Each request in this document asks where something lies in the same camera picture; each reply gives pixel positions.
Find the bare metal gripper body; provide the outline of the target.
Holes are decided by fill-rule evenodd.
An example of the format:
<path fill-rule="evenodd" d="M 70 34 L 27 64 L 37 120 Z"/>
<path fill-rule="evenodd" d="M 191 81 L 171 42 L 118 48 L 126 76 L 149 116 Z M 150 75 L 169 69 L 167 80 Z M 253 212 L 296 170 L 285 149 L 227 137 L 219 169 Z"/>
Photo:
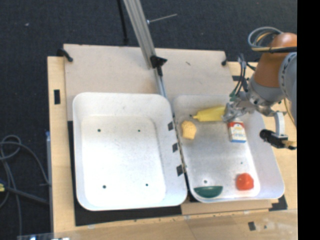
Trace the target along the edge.
<path fill-rule="evenodd" d="M 236 108 L 241 115 L 259 112 L 264 116 L 273 116 L 273 110 L 269 104 L 259 103 L 259 100 L 251 102 L 246 96 L 237 98 Z"/>

